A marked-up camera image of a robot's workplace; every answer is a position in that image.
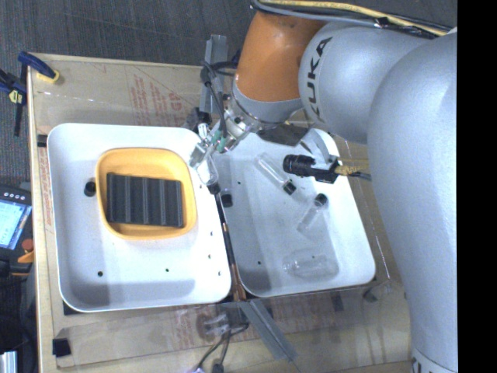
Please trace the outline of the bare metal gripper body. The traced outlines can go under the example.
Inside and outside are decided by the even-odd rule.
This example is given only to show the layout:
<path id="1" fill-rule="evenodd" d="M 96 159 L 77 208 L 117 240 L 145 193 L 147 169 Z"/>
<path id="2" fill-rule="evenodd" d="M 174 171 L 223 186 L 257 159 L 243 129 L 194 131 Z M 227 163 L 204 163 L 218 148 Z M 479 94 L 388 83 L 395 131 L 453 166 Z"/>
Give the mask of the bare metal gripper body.
<path id="1" fill-rule="evenodd" d="M 207 145 L 215 152 L 226 153 L 237 148 L 249 134 L 258 131 L 259 122 L 237 103 L 232 103 L 207 135 Z"/>

